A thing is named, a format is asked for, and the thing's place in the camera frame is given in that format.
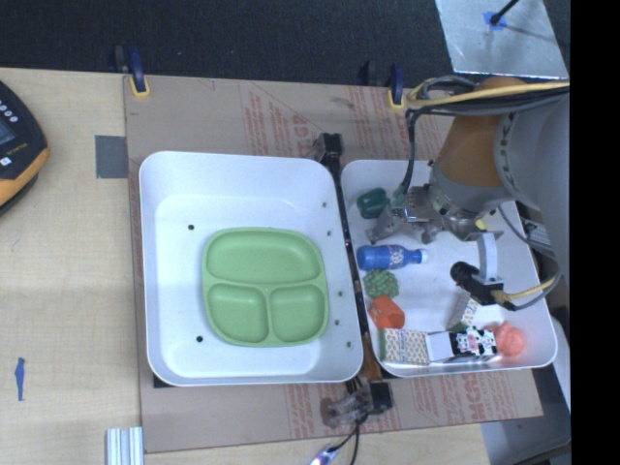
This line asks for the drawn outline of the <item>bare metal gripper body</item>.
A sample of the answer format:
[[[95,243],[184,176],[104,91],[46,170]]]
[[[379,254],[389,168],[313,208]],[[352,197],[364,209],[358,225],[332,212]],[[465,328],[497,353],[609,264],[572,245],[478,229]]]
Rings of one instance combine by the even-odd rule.
[[[503,188],[423,185],[405,191],[399,185],[392,196],[392,208],[401,208],[403,220],[415,230],[436,224],[461,241],[471,241],[481,233],[478,220],[503,201]]]

